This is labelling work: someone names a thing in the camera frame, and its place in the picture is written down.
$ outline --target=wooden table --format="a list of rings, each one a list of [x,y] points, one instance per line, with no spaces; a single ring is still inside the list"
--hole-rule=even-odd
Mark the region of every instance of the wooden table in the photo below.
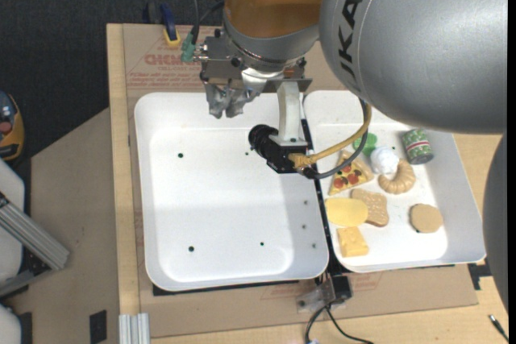
[[[114,194],[119,270],[119,306],[122,314],[140,313],[138,270],[135,250],[135,223],[131,182],[131,159],[127,136],[127,90],[124,68],[123,25],[107,25],[107,46],[110,85],[110,114],[114,163]],[[455,135],[476,203],[482,208],[485,181],[499,135]],[[375,343],[441,344],[467,342],[503,343],[505,339],[494,329],[488,316],[494,314],[506,332],[508,315],[491,277],[481,279],[479,305],[465,308],[400,313],[395,315],[352,318],[342,321],[351,335],[365,337]],[[284,343],[302,344],[304,325],[281,325],[258,329],[196,334],[153,339],[155,344],[236,344]],[[329,321],[317,322],[311,336],[322,344],[348,342]]]

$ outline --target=croissant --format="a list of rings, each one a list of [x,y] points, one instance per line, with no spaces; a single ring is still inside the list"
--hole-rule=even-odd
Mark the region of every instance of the croissant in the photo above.
[[[414,170],[406,160],[398,162],[396,176],[392,180],[385,175],[378,177],[378,184],[387,193],[405,193],[414,186],[415,182]]]

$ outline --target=yellow cable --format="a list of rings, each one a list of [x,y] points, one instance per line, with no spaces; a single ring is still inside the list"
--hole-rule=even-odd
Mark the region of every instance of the yellow cable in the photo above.
[[[371,116],[372,116],[372,110],[371,106],[369,104],[365,104],[365,116],[364,116],[364,123],[362,126],[358,129],[355,134],[347,138],[341,143],[337,143],[333,147],[329,147],[325,149],[324,151],[321,151],[317,154],[313,155],[304,155],[304,154],[290,154],[289,160],[293,162],[293,166],[295,168],[302,168],[306,167],[308,165],[315,164],[318,160],[325,158],[331,154],[336,153],[337,151],[340,151],[341,149],[344,149],[347,145],[353,143],[355,139],[360,138],[365,131],[369,128],[369,123],[371,123]]]

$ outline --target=toy pizza slice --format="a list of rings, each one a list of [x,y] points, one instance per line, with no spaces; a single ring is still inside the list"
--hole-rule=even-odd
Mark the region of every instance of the toy pizza slice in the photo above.
[[[348,151],[342,151],[339,157],[340,165],[352,154]],[[362,160],[355,158],[348,166],[342,168],[333,175],[329,195],[335,195],[346,189],[365,184],[374,178],[371,168]]]

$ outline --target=yellow toy cheese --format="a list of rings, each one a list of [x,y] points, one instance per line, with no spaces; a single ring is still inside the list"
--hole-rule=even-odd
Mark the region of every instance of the yellow toy cheese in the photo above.
[[[368,219],[368,206],[361,199],[330,198],[325,205],[328,220],[338,226],[358,226]]]
[[[369,253],[368,244],[356,226],[338,228],[340,252],[343,257],[357,257]]]

